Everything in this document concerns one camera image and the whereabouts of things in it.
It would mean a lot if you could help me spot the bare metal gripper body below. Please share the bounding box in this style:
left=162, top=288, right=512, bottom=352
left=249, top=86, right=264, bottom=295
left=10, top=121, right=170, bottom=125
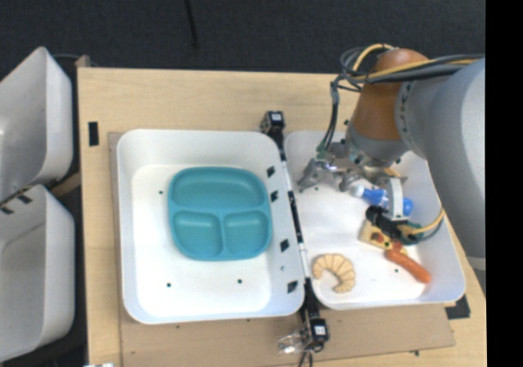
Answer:
left=321, top=141, right=400, bottom=181

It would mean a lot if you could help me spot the blue and white bottle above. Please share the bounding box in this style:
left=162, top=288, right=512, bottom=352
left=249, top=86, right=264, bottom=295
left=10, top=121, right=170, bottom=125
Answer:
left=349, top=183, right=414, bottom=216

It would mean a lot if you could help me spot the thin black and white rod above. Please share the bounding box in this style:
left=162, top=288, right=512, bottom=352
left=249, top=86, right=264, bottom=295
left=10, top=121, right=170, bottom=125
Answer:
left=275, top=131, right=316, bottom=320

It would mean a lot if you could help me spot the white plastic tray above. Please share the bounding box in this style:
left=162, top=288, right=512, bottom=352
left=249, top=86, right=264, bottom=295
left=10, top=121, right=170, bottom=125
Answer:
left=116, top=128, right=307, bottom=325
left=284, top=130, right=467, bottom=311

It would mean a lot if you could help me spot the toy pizza slice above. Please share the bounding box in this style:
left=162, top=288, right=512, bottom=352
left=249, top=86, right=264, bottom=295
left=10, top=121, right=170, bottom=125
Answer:
left=359, top=221, right=404, bottom=257

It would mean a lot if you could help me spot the beige toy croissant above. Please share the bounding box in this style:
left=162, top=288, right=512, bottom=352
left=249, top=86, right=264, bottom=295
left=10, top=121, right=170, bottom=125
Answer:
left=311, top=253, right=357, bottom=293

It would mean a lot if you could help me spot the blue divided plate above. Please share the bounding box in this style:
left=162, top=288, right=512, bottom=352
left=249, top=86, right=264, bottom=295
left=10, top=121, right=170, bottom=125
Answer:
left=166, top=166, right=273, bottom=262

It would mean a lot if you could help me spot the orange toy sausage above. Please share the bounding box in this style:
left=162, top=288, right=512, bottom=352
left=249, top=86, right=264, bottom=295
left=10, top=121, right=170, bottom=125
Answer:
left=385, top=248, right=432, bottom=285

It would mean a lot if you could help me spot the black cylinder on white bracket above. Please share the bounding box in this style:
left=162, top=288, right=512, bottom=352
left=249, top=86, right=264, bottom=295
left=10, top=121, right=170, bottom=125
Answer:
left=364, top=177, right=412, bottom=236

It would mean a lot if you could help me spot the black block with thin wires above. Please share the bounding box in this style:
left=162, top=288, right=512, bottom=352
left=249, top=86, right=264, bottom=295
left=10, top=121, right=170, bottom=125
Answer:
left=306, top=317, right=330, bottom=345
left=260, top=110, right=286, bottom=134

